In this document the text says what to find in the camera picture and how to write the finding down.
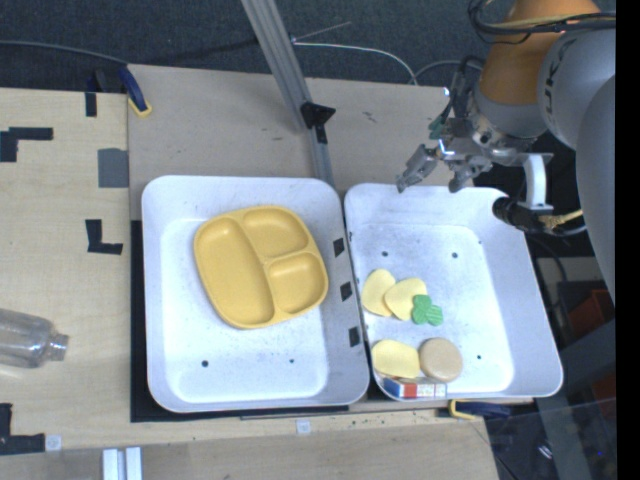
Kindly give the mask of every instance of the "yellow plastic plate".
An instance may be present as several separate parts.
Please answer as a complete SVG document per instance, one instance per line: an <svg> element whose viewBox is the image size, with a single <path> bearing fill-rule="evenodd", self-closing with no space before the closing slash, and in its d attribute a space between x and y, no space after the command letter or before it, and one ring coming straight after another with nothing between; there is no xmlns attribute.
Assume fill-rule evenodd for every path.
<svg viewBox="0 0 640 480"><path fill-rule="evenodd" d="M304 222L281 206L253 206L205 222L193 250L220 317L240 329L302 315L327 295L329 279Z"/></svg>

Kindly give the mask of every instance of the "clear plastic bottle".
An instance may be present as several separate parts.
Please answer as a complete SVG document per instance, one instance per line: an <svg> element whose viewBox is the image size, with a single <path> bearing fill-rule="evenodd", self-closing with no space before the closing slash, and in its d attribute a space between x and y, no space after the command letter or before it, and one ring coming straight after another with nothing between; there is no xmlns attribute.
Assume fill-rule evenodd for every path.
<svg viewBox="0 0 640 480"><path fill-rule="evenodd" d="M68 342L49 320L0 308L0 363L37 368L62 361Z"/></svg>

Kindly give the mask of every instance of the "round cookie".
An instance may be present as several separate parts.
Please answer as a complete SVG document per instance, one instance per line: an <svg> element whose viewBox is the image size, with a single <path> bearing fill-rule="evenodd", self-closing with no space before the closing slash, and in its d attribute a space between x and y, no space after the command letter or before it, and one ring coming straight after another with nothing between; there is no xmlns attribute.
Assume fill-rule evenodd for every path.
<svg viewBox="0 0 640 480"><path fill-rule="evenodd" d="M453 343L445 338L431 338L418 351L420 369L437 382L451 382L462 372L462 355Z"/></svg>

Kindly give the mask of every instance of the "black marking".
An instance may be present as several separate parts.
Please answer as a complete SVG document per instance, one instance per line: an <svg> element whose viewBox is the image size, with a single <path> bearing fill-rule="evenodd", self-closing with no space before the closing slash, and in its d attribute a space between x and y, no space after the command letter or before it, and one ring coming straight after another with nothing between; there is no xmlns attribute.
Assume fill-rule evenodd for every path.
<svg viewBox="0 0 640 480"><path fill-rule="evenodd" d="M45 450L44 434L11 435L11 407L12 404L0 404L0 455L43 452Z"/></svg>
<svg viewBox="0 0 640 480"><path fill-rule="evenodd" d="M53 140L53 128L10 127L0 132L0 162L17 162L20 140Z"/></svg>
<svg viewBox="0 0 640 480"><path fill-rule="evenodd" d="M338 238L333 241L333 254L337 258L344 252L344 240L342 238Z"/></svg>
<svg viewBox="0 0 640 480"><path fill-rule="evenodd" d="M349 329L349 345L355 347L360 344L360 330L357 327Z"/></svg>
<svg viewBox="0 0 640 480"><path fill-rule="evenodd" d="M84 93L84 108L87 117L98 117L98 99L95 92Z"/></svg>
<svg viewBox="0 0 640 480"><path fill-rule="evenodd" d="M342 297L342 301L344 302L349 297L353 295L353 290L351 289L351 283L346 282L340 287L340 296Z"/></svg>
<svg viewBox="0 0 640 480"><path fill-rule="evenodd" d="M102 220L87 219L87 237L89 238L89 247L87 252L96 252L100 254L122 254L123 244L105 244L102 243Z"/></svg>

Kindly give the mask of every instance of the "metal bracket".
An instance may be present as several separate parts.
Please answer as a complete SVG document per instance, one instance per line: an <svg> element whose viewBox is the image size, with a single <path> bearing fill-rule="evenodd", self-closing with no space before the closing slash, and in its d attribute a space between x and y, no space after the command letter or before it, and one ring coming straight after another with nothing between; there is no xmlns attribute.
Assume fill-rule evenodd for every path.
<svg viewBox="0 0 640 480"><path fill-rule="evenodd" d="M415 185L425 179L431 171L438 165L437 151L427 149L424 144L420 144L418 149L407 160L407 169L401 176L396 177L396 187L398 192L402 193L404 189Z"/></svg>
<svg viewBox="0 0 640 480"><path fill-rule="evenodd" d="M102 451L103 480L142 480L142 450L109 448Z"/></svg>
<svg viewBox="0 0 640 480"><path fill-rule="evenodd" d="M300 112L302 112L302 118L307 128L309 130L315 128L316 140L320 144L327 144L327 132L324 125L336 113L336 109L305 101L300 107Z"/></svg>
<svg viewBox="0 0 640 480"><path fill-rule="evenodd" d="M522 166L527 180L527 200L522 206L536 211L551 211L553 207L547 200L547 172L545 165L551 160L551 154L528 154Z"/></svg>

